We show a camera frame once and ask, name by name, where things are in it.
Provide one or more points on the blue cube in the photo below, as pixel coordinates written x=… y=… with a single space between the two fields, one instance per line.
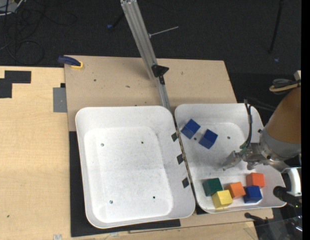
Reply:
x=253 y=194
x=190 y=129
x=208 y=139

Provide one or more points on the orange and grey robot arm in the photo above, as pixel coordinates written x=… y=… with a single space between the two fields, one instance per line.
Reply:
x=285 y=124

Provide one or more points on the black cylinder on white bracket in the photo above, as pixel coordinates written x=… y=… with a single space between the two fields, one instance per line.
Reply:
x=292 y=181

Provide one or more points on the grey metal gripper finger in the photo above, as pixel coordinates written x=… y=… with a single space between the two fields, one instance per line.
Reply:
x=252 y=164
x=231 y=161

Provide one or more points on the white plastic tray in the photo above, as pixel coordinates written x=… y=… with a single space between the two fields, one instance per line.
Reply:
x=214 y=164
x=129 y=169

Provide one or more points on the pale brown flat board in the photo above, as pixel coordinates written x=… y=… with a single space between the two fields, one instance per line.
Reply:
x=124 y=84

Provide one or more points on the yellow cube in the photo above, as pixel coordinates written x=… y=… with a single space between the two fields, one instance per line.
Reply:
x=222 y=199

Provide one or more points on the orange cube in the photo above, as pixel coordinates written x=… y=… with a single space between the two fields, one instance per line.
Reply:
x=255 y=180
x=235 y=189

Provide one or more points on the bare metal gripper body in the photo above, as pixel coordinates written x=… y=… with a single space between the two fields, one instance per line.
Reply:
x=263 y=157

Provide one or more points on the green cube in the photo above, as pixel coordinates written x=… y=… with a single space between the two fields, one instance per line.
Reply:
x=212 y=186

